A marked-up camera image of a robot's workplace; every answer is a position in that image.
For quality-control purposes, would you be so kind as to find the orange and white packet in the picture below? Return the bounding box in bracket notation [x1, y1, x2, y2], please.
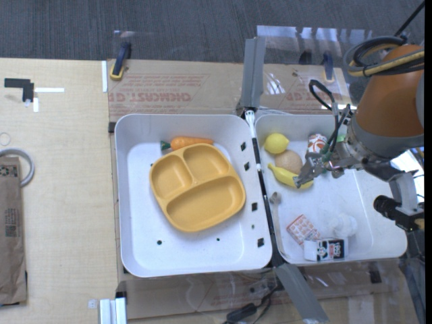
[286, 213, 322, 246]

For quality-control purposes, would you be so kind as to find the orange and white can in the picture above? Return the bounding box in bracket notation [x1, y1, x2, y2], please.
[306, 133, 329, 157]

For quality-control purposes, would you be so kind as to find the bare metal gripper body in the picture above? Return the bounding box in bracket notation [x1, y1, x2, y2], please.
[304, 142, 371, 179]

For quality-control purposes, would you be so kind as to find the brown paper bag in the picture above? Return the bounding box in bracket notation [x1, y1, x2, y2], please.
[0, 157, 28, 305]

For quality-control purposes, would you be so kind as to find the tan round bread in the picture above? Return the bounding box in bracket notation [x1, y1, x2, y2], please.
[273, 149, 304, 176]

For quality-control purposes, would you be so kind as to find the yellow divided plate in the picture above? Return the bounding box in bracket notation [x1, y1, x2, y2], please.
[148, 142, 247, 234]

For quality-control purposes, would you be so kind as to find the yellow lemon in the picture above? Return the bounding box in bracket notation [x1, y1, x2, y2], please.
[263, 132, 291, 155]

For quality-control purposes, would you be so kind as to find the white plastic tray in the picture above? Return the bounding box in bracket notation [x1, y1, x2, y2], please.
[253, 113, 409, 267]
[113, 113, 273, 279]

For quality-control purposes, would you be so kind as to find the yellow banana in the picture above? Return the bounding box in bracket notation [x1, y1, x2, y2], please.
[267, 162, 315, 191]

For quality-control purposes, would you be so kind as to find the black cylinder on white bracket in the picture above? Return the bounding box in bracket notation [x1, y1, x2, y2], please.
[373, 171, 425, 233]

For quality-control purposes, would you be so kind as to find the orange carrot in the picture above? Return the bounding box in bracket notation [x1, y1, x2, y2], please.
[160, 136, 215, 152]

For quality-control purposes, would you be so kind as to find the brown cardboard board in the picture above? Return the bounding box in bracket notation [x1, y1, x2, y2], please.
[107, 58, 408, 320]

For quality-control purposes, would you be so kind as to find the white carton with black print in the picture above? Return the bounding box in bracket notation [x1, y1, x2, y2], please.
[303, 238, 350, 263]

